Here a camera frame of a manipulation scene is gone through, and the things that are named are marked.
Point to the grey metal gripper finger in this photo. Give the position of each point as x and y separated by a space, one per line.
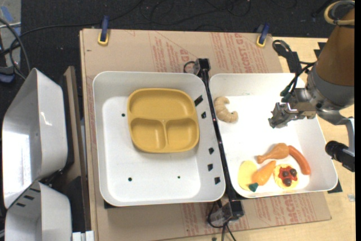
277 122
281 110

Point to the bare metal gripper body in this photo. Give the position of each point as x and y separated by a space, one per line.
304 110

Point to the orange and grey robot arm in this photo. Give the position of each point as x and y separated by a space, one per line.
335 65

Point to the white plastic tray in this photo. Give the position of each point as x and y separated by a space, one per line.
158 177
253 132

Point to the orange toy chicken drumstick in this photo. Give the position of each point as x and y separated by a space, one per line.
277 151

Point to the orange-red toy sausage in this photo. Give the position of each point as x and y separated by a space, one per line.
301 159

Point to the orange toy carrot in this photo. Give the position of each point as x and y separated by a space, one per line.
265 173

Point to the beige toy croissant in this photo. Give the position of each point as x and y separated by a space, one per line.
222 113

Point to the thin black rod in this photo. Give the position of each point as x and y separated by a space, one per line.
220 144

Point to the pale yellow toy slice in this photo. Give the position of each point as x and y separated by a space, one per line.
244 175

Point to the yellow divided plate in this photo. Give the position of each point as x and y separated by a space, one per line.
163 120

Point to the brown cardboard board red print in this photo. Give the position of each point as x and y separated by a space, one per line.
158 50

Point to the black cylinder on white bracket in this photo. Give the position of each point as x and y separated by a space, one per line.
338 151

